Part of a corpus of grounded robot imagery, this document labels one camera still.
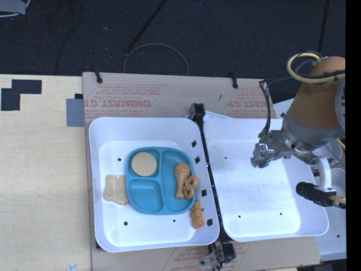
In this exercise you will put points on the black cylinder on white bracket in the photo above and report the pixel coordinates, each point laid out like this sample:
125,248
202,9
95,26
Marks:
310,192

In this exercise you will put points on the tan toy pretzel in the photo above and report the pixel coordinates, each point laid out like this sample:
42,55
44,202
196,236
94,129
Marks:
191,183

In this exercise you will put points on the white plastic tray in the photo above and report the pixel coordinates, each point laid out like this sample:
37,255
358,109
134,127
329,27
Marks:
152,230
259,193

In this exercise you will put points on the white printed paper sheet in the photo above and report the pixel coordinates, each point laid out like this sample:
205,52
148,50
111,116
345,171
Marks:
217,115

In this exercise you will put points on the round beige biscuit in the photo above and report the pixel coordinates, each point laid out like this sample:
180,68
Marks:
144,164

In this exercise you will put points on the brown toy croissant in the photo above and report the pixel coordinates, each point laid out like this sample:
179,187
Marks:
197,216

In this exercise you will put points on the brown cardboard board red print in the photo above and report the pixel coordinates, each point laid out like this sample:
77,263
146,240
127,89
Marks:
169,100

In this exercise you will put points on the beige toy bread slice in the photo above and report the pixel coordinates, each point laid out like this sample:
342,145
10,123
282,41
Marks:
115,189

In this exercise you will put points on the tan toy chicken drumstick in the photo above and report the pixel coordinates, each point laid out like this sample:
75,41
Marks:
180,176

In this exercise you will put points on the blue divided plate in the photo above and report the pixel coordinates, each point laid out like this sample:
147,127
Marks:
146,192

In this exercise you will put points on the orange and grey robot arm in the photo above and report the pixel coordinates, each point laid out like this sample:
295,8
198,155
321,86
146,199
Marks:
316,100

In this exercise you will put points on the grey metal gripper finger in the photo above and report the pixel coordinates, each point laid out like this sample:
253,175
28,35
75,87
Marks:
268,158
255,158

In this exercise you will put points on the thin black rod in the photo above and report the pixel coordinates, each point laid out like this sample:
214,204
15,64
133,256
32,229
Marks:
210,168

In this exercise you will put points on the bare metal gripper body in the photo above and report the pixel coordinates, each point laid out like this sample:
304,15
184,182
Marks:
279,145

